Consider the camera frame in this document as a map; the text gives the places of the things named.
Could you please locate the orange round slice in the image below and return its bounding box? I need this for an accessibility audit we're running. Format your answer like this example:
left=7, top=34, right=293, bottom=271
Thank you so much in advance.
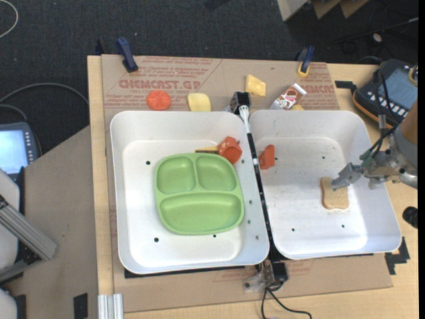
left=146, top=90, right=173, bottom=112

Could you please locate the pale yellow rounded slice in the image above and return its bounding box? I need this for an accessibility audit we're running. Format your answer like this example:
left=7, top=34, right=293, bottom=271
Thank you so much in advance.
left=187, top=92, right=213, bottom=113

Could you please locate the tan bread slice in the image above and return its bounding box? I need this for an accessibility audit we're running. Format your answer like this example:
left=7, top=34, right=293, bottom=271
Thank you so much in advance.
left=319, top=176, right=351, bottom=211

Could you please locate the thin black and white rod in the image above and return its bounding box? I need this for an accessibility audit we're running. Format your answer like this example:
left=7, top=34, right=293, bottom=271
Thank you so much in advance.
left=238, top=104, right=277, bottom=263

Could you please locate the brown cardboard board red print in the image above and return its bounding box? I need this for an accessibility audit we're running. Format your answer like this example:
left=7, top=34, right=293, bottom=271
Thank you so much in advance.
left=100, top=54, right=403, bottom=314

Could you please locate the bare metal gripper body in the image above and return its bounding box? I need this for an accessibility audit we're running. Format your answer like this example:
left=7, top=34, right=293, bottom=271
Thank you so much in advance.
left=360, top=150, right=418, bottom=190

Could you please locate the white plastic tray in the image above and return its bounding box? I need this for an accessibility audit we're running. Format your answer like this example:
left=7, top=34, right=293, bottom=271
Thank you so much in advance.
left=248, top=109, right=402, bottom=261
left=109, top=110, right=270, bottom=275

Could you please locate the yellow cheese wedge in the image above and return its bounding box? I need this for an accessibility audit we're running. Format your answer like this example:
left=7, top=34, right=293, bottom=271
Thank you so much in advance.
left=244, top=74, right=268, bottom=98

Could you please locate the green divided plate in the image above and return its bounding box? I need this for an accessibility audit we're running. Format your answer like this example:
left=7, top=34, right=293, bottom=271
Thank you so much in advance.
left=153, top=152, right=246, bottom=236

